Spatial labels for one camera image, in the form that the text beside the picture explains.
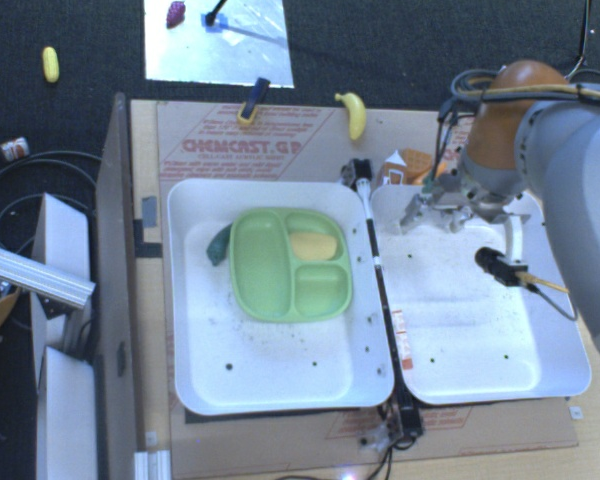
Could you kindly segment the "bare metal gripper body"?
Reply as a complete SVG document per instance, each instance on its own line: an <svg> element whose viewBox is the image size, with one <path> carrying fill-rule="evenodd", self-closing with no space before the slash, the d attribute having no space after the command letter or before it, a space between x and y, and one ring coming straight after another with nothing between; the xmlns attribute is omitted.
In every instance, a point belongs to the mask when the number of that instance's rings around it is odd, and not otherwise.
<svg viewBox="0 0 600 480"><path fill-rule="evenodd" d="M456 213L468 210L472 216L489 224L501 223L507 215L505 207L520 197L520 193L502 195L492 192L464 171L428 180L423 195L436 210Z"/></svg>

